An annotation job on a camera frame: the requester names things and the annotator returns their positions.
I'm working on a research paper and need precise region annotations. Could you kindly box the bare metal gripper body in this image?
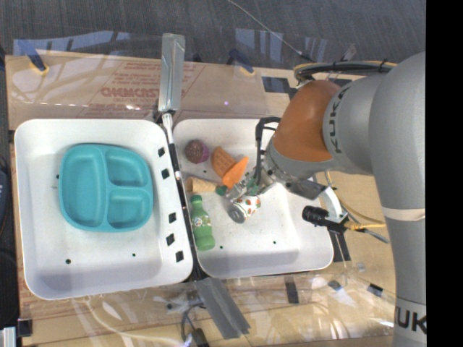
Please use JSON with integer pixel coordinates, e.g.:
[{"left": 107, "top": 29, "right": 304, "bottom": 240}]
[{"left": 237, "top": 159, "right": 287, "bottom": 199}]

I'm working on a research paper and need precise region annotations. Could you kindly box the orange toy carrot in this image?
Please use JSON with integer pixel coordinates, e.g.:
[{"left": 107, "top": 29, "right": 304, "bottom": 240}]
[{"left": 215, "top": 155, "right": 250, "bottom": 197}]

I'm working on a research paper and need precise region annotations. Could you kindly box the white can with strawberry print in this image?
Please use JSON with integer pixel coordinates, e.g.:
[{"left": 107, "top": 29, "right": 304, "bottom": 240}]
[{"left": 227, "top": 194, "right": 263, "bottom": 225}]

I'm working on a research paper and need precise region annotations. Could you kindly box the orange toy waffle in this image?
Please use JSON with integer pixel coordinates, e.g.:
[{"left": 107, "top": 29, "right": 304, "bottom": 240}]
[{"left": 211, "top": 146, "right": 238, "bottom": 179}]

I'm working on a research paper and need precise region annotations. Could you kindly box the green toy bottle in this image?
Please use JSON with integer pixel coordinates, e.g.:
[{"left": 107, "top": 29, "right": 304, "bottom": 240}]
[{"left": 189, "top": 194, "right": 216, "bottom": 252}]

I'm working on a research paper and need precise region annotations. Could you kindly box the white plastic tray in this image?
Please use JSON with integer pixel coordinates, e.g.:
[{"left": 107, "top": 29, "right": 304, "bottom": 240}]
[
  {"left": 13, "top": 118, "right": 194, "bottom": 301},
  {"left": 172, "top": 118, "right": 335, "bottom": 280}
]

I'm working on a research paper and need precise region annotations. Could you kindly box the purple and brown toy muffin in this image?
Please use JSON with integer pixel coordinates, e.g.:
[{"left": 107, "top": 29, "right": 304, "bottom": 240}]
[{"left": 184, "top": 139, "right": 211, "bottom": 165}]

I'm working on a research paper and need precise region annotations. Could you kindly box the brown cardboard board red print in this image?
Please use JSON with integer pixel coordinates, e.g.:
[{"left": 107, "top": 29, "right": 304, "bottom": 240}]
[{"left": 5, "top": 53, "right": 399, "bottom": 347}]

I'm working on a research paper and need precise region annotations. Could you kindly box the teal divided plate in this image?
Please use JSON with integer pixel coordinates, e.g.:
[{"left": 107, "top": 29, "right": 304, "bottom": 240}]
[{"left": 58, "top": 142, "right": 155, "bottom": 234}]

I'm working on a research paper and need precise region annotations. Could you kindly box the black cylinder on white bracket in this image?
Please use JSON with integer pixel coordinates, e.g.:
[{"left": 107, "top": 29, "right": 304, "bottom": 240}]
[{"left": 302, "top": 184, "right": 350, "bottom": 235}]

